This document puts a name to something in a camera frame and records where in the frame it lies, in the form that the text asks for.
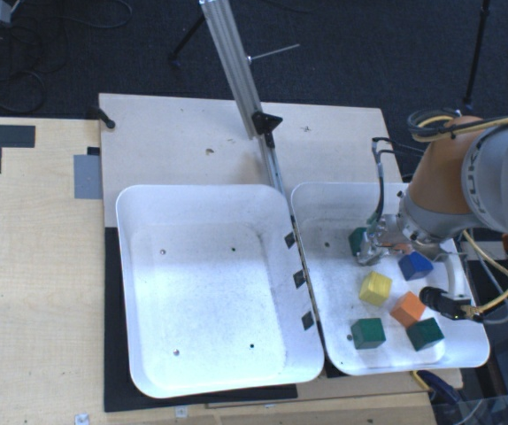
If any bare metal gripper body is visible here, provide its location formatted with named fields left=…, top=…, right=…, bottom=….
left=366, top=213, right=419, bottom=256

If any green cube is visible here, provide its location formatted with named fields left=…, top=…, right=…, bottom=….
left=350, top=317, right=387, bottom=351
left=348, top=227, right=369, bottom=258
left=405, top=317, right=445, bottom=352

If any yellow cube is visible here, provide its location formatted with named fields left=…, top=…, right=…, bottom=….
left=358, top=270, right=393, bottom=307

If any blue cube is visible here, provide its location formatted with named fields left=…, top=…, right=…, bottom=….
left=397, top=251, right=435, bottom=282

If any white plastic tray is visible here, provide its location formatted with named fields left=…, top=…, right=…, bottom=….
left=115, top=183, right=326, bottom=400
left=289, top=181, right=491, bottom=377

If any orange cube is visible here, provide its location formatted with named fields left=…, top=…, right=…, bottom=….
left=389, top=290, right=427, bottom=328

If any pale wood board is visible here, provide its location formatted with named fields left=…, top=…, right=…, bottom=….
left=98, top=93, right=464, bottom=405

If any black cylinder on white bracket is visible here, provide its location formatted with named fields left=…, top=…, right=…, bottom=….
left=419, top=250, right=475, bottom=322

